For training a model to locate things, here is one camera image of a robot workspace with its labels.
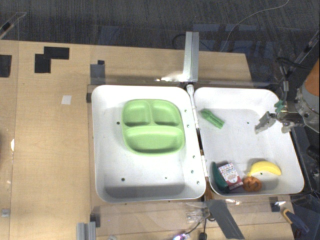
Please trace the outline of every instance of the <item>black square marker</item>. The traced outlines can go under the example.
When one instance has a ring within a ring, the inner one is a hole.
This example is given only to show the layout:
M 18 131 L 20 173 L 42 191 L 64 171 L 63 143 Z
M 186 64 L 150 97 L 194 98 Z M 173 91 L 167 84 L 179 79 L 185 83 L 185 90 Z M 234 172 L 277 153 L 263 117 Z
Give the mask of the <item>black square marker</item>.
M 36 54 L 34 60 L 34 73 L 51 73 L 51 60 L 43 54 Z
M 69 60 L 69 48 L 64 47 L 44 47 L 44 58 L 47 60 Z
M 8 78 L 11 72 L 11 55 L 0 55 L 0 78 Z

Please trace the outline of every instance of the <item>black cable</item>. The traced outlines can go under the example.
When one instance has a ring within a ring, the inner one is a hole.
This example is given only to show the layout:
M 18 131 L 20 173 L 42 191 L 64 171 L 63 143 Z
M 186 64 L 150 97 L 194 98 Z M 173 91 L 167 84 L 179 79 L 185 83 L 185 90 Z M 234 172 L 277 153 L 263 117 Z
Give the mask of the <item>black cable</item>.
M 175 50 L 177 50 L 178 48 L 177 48 L 177 46 L 176 46 L 176 40 L 177 40 L 177 38 L 179 38 L 179 37 L 185 37 L 186 36 L 186 34 L 177 34 L 173 39 L 172 39 L 172 47 L 175 49 Z M 205 48 L 207 48 L 208 49 L 208 51 L 213 51 L 209 46 L 207 46 L 204 42 L 202 42 L 201 40 L 199 41 Z
M 197 223 L 197 225 L 196 225 L 193 229 L 191 229 L 189 232 L 187 232 L 187 233 L 185 233 L 185 234 L 188 235 L 188 234 L 190 234 L 191 232 L 193 232 L 194 230 L 196 230 L 197 227 L 199 227 L 199 225 L 201 224 L 201 222 L 202 222 L 202 220 L 199 221 L 199 222 Z
M 204 220 L 203 233 L 206 233 L 207 219 Z
M 300 69 L 304 69 L 304 70 L 311 70 L 310 67 L 295 63 L 292 60 L 290 60 L 288 58 L 285 58 L 285 57 L 277 57 L 275 60 L 277 62 L 279 62 L 279 63 L 281 62 L 283 64 L 286 64 L 286 65 L 289 65 L 289 66 L 292 66 L 292 67 L 296 67 L 296 68 L 300 68 Z
M 177 50 L 178 48 L 176 46 L 176 39 L 179 38 L 179 37 L 185 37 L 185 36 L 186 36 L 186 34 L 177 34 L 171 41 L 172 42 L 172 47 Z
M 204 42 L 202 42 L 201 40 L 199 41 L 205 48 L 207 48 L 210 52 L 212 52 L 213 50 L 207 46 L 206 44 L 204 44 Z
M 203 226 L 203 232 L 200 233 L 199 235 L 199 240 L 207 240 L 207 234 L 206 234 L 206 225 L 207 225 L 207 219 L 204 221 L 204 226 Z

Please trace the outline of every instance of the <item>banana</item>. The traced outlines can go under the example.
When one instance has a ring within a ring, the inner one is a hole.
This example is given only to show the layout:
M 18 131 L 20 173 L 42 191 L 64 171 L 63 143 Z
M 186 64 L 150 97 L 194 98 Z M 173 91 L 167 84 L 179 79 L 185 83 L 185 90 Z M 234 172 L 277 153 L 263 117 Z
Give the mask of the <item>banana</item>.
M 254 174 L 258 173 L 261 171 L 267 171 L 269 173 L 273 173 L 275 175 L 281 175 L 281 170 L 280 168 L 275 165 L 272 162 L 269 161 L 260 161 L 260 162 L 255 162 L 250 169 L 250 172 L 247 174 L 249 177 Z

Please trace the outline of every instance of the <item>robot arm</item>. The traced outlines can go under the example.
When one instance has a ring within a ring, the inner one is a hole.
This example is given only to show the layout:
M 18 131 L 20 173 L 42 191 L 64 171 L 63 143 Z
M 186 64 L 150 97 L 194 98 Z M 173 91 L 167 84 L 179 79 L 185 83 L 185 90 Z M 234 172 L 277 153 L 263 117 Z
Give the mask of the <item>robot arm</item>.
M 304 125 L 319 133 L 319 59 L 298 89 L 294 102 L 286 101 L 276 113 L 267 111 L 259 121 L 254 128 L 256 134 L 276 121 L 283 124 L 283 133 L 289 132 L 292 127 Z

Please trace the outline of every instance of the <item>white tray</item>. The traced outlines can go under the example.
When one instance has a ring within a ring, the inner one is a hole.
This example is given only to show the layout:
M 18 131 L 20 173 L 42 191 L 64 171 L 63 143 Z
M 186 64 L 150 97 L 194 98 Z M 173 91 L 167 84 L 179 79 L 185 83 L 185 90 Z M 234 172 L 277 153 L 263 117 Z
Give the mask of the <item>white tray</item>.
M 304 178 L 289 133 L 281 132 L 282 124 L 255 134 L 255 125 L 266 111 L 273 112 L 277 96 L 264 89 L 203 87 L 194 94 L 206 166 L 212 189 L 222 196 L 295 194 L 304 187 Z M 199 113 L 209 109 L 225 121 L 222 129 L 214 127 Z M 278 165 L 281 176 L 271 173 L 255 174 L 262 181 L 259 192 L 246 192 L 239 187 L 230 193 L 218 190 L 212 176 L 212 162 L 232 162 L 244 178 L 251 165 L 267 160 Z
M 121 122 L 124 104 L 135 99 L 174 103 L 181 114 L 184 147 L 173 154 L 135 154 L 125 146 Z M 109 203 L 185 200 L 206 189 L 201 154 L 188 94 L 178 87 L 102 85 L 92 93 L 95 186 Z

